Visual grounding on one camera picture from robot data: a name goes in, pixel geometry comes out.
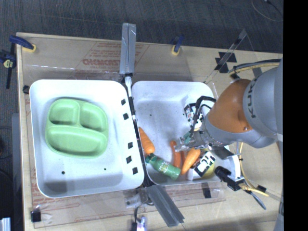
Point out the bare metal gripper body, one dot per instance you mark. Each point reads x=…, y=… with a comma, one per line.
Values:
x=201, y=139

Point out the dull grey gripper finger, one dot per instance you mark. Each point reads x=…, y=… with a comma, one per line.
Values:
x=181, y=148
x=184, y=140

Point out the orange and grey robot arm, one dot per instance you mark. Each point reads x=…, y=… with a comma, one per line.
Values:
x=260, y=105

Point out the orange sausage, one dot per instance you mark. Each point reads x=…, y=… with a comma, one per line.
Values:
x=176, y=156

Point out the orange carrot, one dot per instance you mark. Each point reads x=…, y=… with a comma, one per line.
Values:
x=146, y=142
x=191, y=159

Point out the green plastic bottle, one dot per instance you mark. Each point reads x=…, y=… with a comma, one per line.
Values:
x=166, y=168

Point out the yellow round fruit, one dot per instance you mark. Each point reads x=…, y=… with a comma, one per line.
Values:
x=209, y=172

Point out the white plastic tray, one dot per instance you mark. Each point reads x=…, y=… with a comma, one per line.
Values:
x=113, y=177
x=161, y=109

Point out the green divided plate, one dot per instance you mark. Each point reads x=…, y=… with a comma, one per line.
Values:
x=74, y=133

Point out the brown board with red print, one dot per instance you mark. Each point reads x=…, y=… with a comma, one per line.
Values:
x=96, y=56

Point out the black cylinder on white bracket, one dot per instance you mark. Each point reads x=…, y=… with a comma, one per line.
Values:
x=234, y=170

